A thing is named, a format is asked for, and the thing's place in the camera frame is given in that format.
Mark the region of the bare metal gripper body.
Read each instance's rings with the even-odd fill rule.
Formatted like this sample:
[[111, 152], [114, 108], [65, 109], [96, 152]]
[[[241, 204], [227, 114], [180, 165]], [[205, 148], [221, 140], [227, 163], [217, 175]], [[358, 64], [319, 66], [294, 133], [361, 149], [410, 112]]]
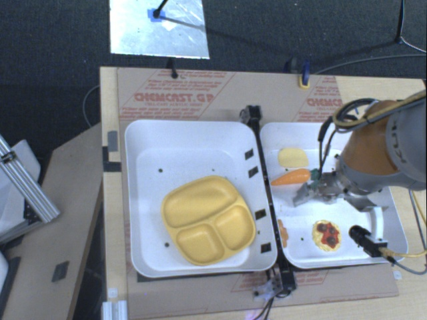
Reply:
[[312, 183], [312, 190], [314, 199], [326, 204], [333, 204], [339, 199], [345, 199], [347, 191], [336, 171], [322, 173], [320, 178]]

